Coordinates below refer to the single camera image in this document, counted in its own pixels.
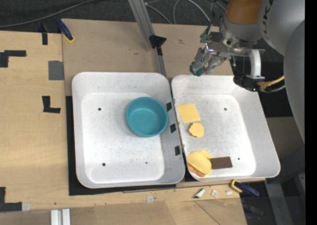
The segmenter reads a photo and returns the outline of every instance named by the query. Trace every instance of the white plastic piece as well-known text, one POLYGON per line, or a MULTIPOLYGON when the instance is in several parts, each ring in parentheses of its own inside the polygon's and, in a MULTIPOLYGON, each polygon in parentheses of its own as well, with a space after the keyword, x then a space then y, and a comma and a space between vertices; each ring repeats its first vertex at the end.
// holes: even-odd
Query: white plastic piece
POLYGON ((232 195, 232 191, 231 190, 227 190, 227 191, 225 191, 225 193, 226 193, 227 196, 231 196, 232 195))
POLYGON ((212 197, 217 198, 219 195, 219 192, 217 192, 216 190, 212 190, 211 194, 212 197))
POLYGON ((60 225, 59 211, 57 209, 51 210, 51 225, 60 225))
POLYGON ((22 203, 22 210, 23 211, 28 211, 31 209, 31 204, 30 202, 25 202, 25 203, 22 203))
POLYGON ((205 194, 206 190, 205 189, 201 189, 199 192, 197 192, 195 195, 193 195, 192 198, 200 198, 201 196, 203 196, 205 194))
POLYGON ((259 77, 261 76, 261 57, 260 52, 257 50, 252 50, 250 55, 250 63, 251 63, 251 77, 259 77))
POLYGON ((154 196, 153 195, 147 195, 147 202, 154 202, 154 196))
POLYGON ((69 208, 62 210, 62 218, 63 218, 62 225, 70 225, 70 210, 69 210, 69 208))

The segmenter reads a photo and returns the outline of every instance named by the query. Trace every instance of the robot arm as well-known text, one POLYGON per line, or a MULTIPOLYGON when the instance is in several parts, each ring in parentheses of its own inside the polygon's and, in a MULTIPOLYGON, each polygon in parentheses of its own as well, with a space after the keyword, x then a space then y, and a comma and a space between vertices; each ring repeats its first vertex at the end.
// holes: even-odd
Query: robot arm
POLYGON ((231 56, 248 56, 251 74, 234 77, 234 82, 250 91, 261 90, 260 54, 253 45, 263 38, 284 56, 285 86, 299 131, 305 140, 304 62, 305 0, 230 0, 218 31, 204 31, 195 61, 194 75, 213 72, 231 56))

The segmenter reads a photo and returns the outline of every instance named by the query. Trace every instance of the metal pole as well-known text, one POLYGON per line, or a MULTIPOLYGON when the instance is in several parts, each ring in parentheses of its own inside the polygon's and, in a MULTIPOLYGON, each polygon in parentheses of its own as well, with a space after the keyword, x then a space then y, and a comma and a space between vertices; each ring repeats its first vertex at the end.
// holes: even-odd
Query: metal pole
MULTIPOLYGON (((141 34, 144 38, 146 48, 152 49, 151 43, 150 43, 150 36, 155 35, 152 23, 149 18, 149 14, 147 12, 146 6, 144 4, 143 0, 128 0, 129 4, 131 6, 133 15, 139 25, 141 34)), ((165 66, 163 57, 158 55, 158 52, 156 49, 153 49, 155 53, 155 59, 157 63, 157 68, 159 73, 166 76, 165 66)))

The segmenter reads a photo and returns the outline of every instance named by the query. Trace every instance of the black tape marking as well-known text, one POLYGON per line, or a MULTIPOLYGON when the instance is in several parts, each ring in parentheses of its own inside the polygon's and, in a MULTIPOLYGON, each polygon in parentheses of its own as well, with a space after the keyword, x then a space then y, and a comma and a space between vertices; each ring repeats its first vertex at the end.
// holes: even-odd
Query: black tape marking
POLYGON ((1 212, 10 212, 10 211, 21 211, 22 202, 18 203, 5 203, 5 187, 0 187, 0 213, 1 212))
POLYGON ((180 155, 180 146, 175 147, 175 156, 180 155))
POLYGON ((0 67, 8 67, 9 56, 26 56, 26 51, 4 51, 0 53, 0 67))
POLYGON ((176 131, 176 125, 172 124, 170 127, 170 133, 173 133, 174 131, 176 131))
POLYGON ((48 45, 48 34, 47 33, 42 33, 42 45, 48 45))
POLYGON ((40 33, 49 33, 49 29, 46 25, 46 23, 42 22, 41 25, 38 27, 38 32, 40 33))
POLYGON ((49 113, 60 113, 60 108, 51 108, 51 97, 50 96, 42 96, 43 100, 43 112, 49 113))
POLYGON ((166 104, 167 111, 169 111, 171 108, 172 108, 172 103, 171 102, 167 103, 166 104))

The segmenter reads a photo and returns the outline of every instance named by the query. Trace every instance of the wooden table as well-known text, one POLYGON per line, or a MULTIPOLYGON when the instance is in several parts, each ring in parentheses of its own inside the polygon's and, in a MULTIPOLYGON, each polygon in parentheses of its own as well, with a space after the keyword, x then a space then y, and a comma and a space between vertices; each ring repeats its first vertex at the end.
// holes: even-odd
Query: wooden table
MULTIPOLYGON (((88 217, 98 224, 105 214, 114 221, 122 212, 145 216, 131 220, 121 215, 122 224, 149 224, 151 215, 157 224, 162 219, 166 224, 246 224, 239 194, 226 194, 228 181, 182 181, 175 189, 69 196, 65 96, 71 96, 72 77, 82 71, 155 72, 156 67, 136 23, 63 21, 76 37, 74 44, 60 34, 48 34, 48 44, 43 45, 40 33, 0 32, 0 52, 27 53, 10 57, 8 68, 0 68, 0 187, 6 187, 6 203, 30 203, 32 210, 1 214, 0 223, 21 219, 23 224, 27 215, 46 220, 45 210, 72 208, 74 224, 85 224, 88 217), (54 60, 64 63, 65 80, 49 80, 48 62, 54 60), (42 96, 50 96, 51 107, 61 108, 60 113, 43 112, 42 96), (206 193, 193 199, 202 188, 206 193), (212 190, 219 192, 217 199, 212 190), (147 195, 154 196, 154 203, 147 203, 147 195)), ((154 29, 167 38, 162 47, 167 77, 190 74, 204 27, 154 24, 154 29)), ((214 74, 232 75, 229 62, 214 74)))

